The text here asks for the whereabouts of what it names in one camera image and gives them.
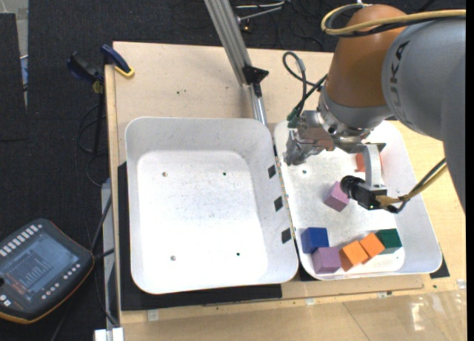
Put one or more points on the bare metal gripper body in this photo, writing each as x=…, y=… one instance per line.
x=318, y=133

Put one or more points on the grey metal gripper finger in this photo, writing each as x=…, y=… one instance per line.
x=306, y=152
x=290, y=150

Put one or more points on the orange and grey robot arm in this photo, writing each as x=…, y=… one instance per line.
x=418, y=72

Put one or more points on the orange cube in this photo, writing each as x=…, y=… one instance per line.
x=360, y=162
x=372, y=245
x=352, y=256

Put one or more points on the purple cube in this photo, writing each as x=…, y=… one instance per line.
x=326, y=259
x=336, y=198

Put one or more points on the blue cube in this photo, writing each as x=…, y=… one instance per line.
x=314, y=239

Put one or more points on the white plastic tray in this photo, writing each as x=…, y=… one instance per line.
x=414, y=228
x=207, y=206

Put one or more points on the green cube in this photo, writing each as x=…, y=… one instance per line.
x=389, y=239

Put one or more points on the pale wood board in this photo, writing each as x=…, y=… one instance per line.
x=185, y=80

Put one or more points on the black cylinder on white bracket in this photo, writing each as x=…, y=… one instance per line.
x=372, y=169

